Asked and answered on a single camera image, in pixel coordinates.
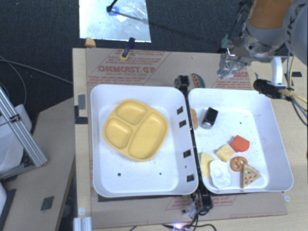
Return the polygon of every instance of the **red toy food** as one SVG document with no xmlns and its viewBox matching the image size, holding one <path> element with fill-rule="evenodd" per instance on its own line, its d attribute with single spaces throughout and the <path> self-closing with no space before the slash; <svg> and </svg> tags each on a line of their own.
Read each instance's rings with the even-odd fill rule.
<svg viewBox="0 0 308 231">
<path fill-rule="evenodd" d="M 249 148 L 250 142 L 239 135 L 236 135 L 230 146 L 236 152 L 244 152 Z"/>
</svg>

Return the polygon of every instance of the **cable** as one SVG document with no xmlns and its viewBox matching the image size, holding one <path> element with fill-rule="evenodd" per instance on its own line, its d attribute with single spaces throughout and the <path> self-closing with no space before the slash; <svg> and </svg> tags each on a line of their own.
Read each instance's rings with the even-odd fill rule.
<svg viewBox="0 0 308 231">
<path fill-rule="evenodd" d="M 0 56 L 0 61 L 5 61 L 10 67 L 11 69 L 18 75 L 21 83 L 23 84 L 23 87 L 24 87 L 24 92 L 25 92 L 25 99 L 24 99 L 24 103 L 23 105 L 25 106 L 26 105 L 26 102 L 27 102 L 27 88 L 26 88 L 26 85 L 25 85 L 25 82 L 24 82 L 24 79 L 21 77 L 20 73 L 16 70 L 16 68 L 14 68 L 14 66 L 9 63 L 4 57 Z"/>
<path fill-rule="evenodd" d="M 287 86 L 288 89 L 291 89 L 291 77 L 290 77 L 290 51 L 288 51 L 288 56 L 287 56 Z"/>
<path fill-rule="evenodd" d="M 212 224 L 204 224 L 204 225 L 199 225 L 199 226 L 195 226 L 195 227 L 197 227 L 197 228 L 203 228 L 203 227 L 207 227 L 207 226 L 210 226 L 210 227 L 213 228 L 214 231 L 217 231 L 217 229 L 215 228 L 215 226 L 212 225 Z"/>
<path fill-rule="evenodd" d="M 198 220 L 199 220 L 199 215 L 197 215 L 197 218 L 196 218 L 196 225 L 193 225 L 193 223 L 190 225 L 191 227 L 193 227 L 193 231 L 195 231 L 198 226 Z"/>
<path fill-rule="evenodd" d="M 8 96 L 8 98 L 10 98 L 9 91 L 6 89 L 5 85 L 3 85 L 3 84 L 0 82 L 0 86 L 2 87 L 2 89 L 4 90 L 4 92 L 6 93 L 6 95 Z"/>
<path fill-rule="evenodd" d="M 290 51 L 288 51 L 288 57 L 287 57 L 287 85 L 288 85 L 288 88 L 287 88 L 287 90 L 282 90 L 282 95 L 290 98 L 290 101 L 291 101 L 292 106 L 293 106 L 293 108 L 296 112 L 296 115 L 298 116 L 300 121 L 307 127 L 307 122 L 304 121 L 304 119 L 302 118 L 302 116 L 300 115 L 300 113 L 298 111 L 298 109 L 299 109 L 307 119 L 307 109 L 302 107 L 295 100 L 295 98 L 298 98 L 299 100 L 303 101 L 306 104 L 307 104 L 307 99 L 293 93 L 293 90 L 291 88 L 291 83 L 292 83 L 291 77 L 292 77 L 293 62 L 294 62 L 294 57 L 292 57 L 291 64 L 290 64 Z"/>
<path fill-rule="evenodd" d="M 4 59 L 0 59 L 0 62 L 11 63 L 11 64 L 15 64 L 15 65 L 18 65 L 18 66 L 21 66 L 21 67 L 25 67 L 25 68 L 31 69 L 31 70 L 33 70 L 33 71 L 37 71 L 37 72 L 39 72 L 39 73 L 41 73 L 41 74 L 45 74 L 45 75 L 48 75 L 48 76 L 50 76 L 50 77 L 56 78 L 56 79 L 58 79 L 58 80 L 64 81 L 64 82 L 66 82 L 66 83 L 68 83 L 68 84 L 73 84 L 73 83 L 72 83 L 71 81 L 69 81 L 69 80 L 63 79 L 63 78 L 61 78 L 61 77 L 58 77 L 58 76 L 56 76 L 56 75 L 47 73 L 47 72 L 42 71 L 42 70 L 39 70 L 39 69 L 37 69 L 37 68 L 30 67 L 30 66 L 25 65 L 25 64 L 20 64 L 20 63 L 17 63 L 17 62 L 13 62 L 13 61 L 9 61 L 9 60 L 4 60 Z"/>
<path fill-rule="evenodd" d="M 291 103 L 292 103 L 292 105 L 293 105 L 293 108 L 294 108 L 294 110 L 295 110 L 295 112 L 296 112 L 298 118 L 299 118 L 299 119 L 301 120 L 301 122 L 307 127 L 307 123 L 304 121 L 304 119 L 303 119 L 303 118 L 301 117 L 301 115 L 299 114 L 299 112 L 298 112 L 296 106 L 302 111 L 302 113 L 305 115 L 306 119 L 307 119 L 307 113 L 305 113 L 305 112 L 303 111 L 303 108 L 302 108 L 294 99 L 291 100 Z"/>
<path fill-rule="evenodd" d="M 162 224 L 162 226 L 164 226 L 165 228 L 168 228 L 168 229 L 173 229 L 173 226 L 171 226 L 171 225 Z"/>
<path fill-rule="evenodd" d="M 204 213 L 202 213 L 202 211 L 200 211 L 199 215 L 200 216 L 205 216 L 208 212 L 209 212 L 209 210 L 206 210 Z"/>
<path fill-rule="evenodd" d="M 247 4 L 248 7 L 251 7 L 251 4 L 252 4 L 251 0 L 242 0 L 242 1 L 239 3 L 239 8 L 238 8 L 238 10 L 237 10 L 236 18 L 235 18 L 235 20 L 234 20 L 234 22 L 233 22 L 233 25 L 232 25 L 232 27 L 231 27 L 229 33 L 228 33 L 228 39 L 230 39 L 231 34 L 232 34 L 232 32 L 233 32 L 233 30 L 234 30 L 234 28 L 235 28 L 235 25 L 240 21 L 243 12 L 247 12 L 247 14 L 249 13 L 248 10 L 243 9 L 243 7 L 244 7 L 246 4 Z"/>
<path fill-rule="evenodd" d="M 133 231 L 135 228 L 136 228 L 137 226 L 135 226 L 135 227 L 132 227 L 129 231 Z"/>
</svg>

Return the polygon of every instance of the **yellow plate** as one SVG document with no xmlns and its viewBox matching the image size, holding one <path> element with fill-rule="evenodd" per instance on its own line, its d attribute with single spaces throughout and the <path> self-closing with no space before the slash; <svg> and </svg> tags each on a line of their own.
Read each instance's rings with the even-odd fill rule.
<svg viewBox="0 0 308 231">
<path fill-rule="evenodd" d="M 160 112 L 137 100 L 127 99 L 108 117 L 103 136 L 118 152 L 136 161 L 148 161 L 162 146 L 168 130 L 168 121 Z"/>
</svg>

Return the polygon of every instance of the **toy pizza slice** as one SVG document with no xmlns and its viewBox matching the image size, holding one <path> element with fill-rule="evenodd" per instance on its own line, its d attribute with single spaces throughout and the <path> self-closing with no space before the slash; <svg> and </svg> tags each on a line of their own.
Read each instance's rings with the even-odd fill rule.
<svg viewBox="0 0 308 231">
<path fill-rule="evenodd" d="M 254 182 L 260 177 L 261 175 L 259 174 L 259 171 L 257 171 L 255 168 L 251 167 L 248 164 L 244 164 L 244 167 L 242 169 L 241 188 L 245 188 L 250 183 Z"/>
</svg>

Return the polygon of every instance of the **white tray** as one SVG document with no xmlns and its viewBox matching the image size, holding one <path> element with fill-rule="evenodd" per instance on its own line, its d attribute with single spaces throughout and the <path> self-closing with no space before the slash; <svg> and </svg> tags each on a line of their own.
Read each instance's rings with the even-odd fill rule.
<svg viewBox="0 0 308 231">
<path fill-rule="evenodd" d="M 211 177 L 203 177 L 205 186 L 211 192 L 275 192 L 292 187 L 293 176 L 269 98 L 250 90 L 193 89 L 189 93 L 189 103 L 197 112 L 199 125 L 208 107 L 218 110 L 211 129 L 199 126 L 194 131 L 197 151 L 208 153 L 219 160 L 215 151 L 240 135 L 250 141 L 250 148 L 232 157 L 245 157 L 262 176 L 241 189 L 241 174 L 231 170 L 228 161 L 231 186 L 219 190 L 213 185 Z"/>
<path fill-rule="evenodd" d="M 153 159 L 137 162 L 113 149 L 103 126 L 125 99 L 143 102 L 169 122 L 168 135 Z M 91 92 L 93 185 L 104 197 L 191 194 L 198 186 L 188 115 L 183 94 L 171 87 L 98 85 Z M 186 121 L 180 128 L 179 122 Z M 183 156 L 186 151 L 190 156 Z"/>
</svg>

